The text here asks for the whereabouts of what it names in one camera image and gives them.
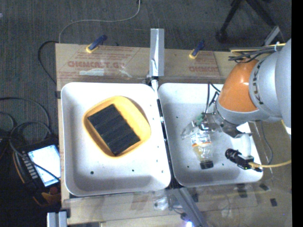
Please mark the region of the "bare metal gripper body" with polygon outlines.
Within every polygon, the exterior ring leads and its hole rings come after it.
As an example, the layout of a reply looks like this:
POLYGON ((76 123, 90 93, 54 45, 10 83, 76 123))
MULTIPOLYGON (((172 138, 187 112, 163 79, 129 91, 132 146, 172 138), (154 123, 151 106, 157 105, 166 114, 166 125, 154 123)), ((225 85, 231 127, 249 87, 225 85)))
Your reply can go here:
POLYGON ((238 125, 228 122, 219 113, 207 113, 205 116, 209 128, 224 132, 232 138, 240 138, 245 134, 248 136, 252 135, 251 132, 244 133, 239 131, 237 129, 238 125))

